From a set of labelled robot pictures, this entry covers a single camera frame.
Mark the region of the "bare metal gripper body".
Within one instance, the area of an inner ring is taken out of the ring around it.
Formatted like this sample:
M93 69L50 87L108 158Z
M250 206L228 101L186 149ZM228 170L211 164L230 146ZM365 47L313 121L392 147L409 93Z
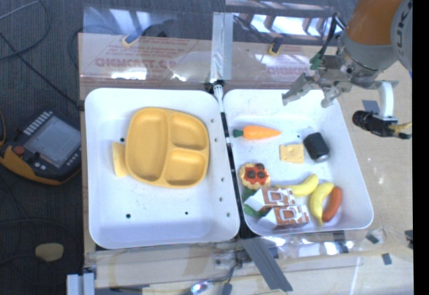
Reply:
M379 70L369 68L348 55L325 55L316 70L316 83L342 89L351 86L369 89L378 75Z

